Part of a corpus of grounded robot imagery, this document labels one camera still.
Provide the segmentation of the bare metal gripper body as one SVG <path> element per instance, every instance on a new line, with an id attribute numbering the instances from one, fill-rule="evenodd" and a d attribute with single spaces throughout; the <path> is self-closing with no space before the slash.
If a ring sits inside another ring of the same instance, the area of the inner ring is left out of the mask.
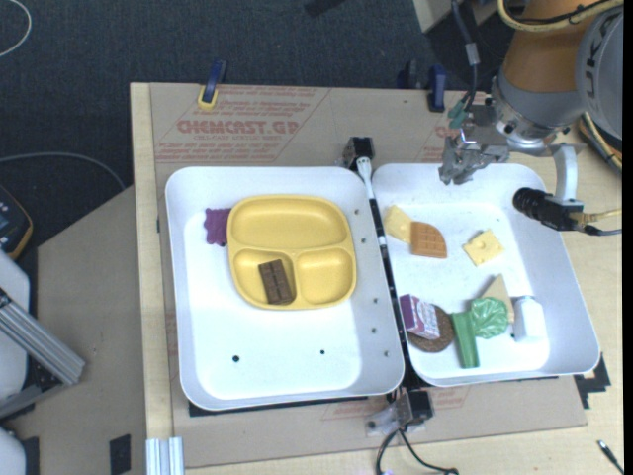
<path id="1" fill-rule="evenodd" d="M 534 122 L 506 104 L 474 104 L 461 124 L 460 149 L 482 159 L 508 159 L 511 152 L 547 154 L 557 126 Z"/>

